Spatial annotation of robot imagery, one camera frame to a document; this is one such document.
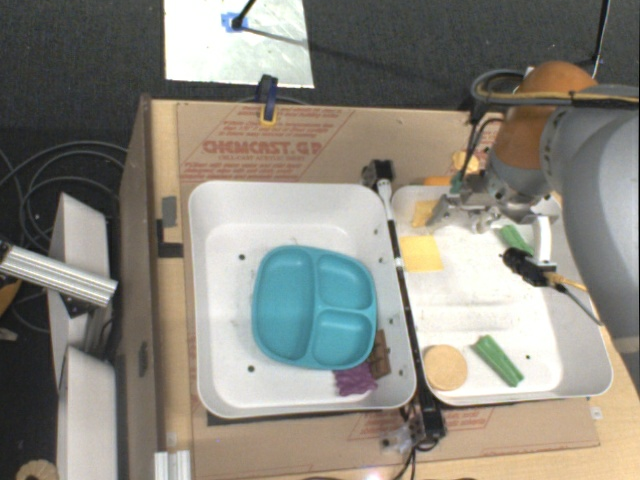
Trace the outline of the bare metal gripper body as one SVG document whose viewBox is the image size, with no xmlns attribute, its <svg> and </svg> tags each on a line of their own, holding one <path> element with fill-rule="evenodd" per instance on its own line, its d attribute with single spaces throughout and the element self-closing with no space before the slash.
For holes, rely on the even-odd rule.
<svg viewBox="0 0 640 480">
<path fill-rule="evenodd" d="M 527 222 L 534 215 L 532 208 L 538 196 L 517 192 L 493 174 L 456 173 L 451 179 L 450 197 L 454 205 L 467 212 L 496 214 L 516 224 Z"/>
</svg>

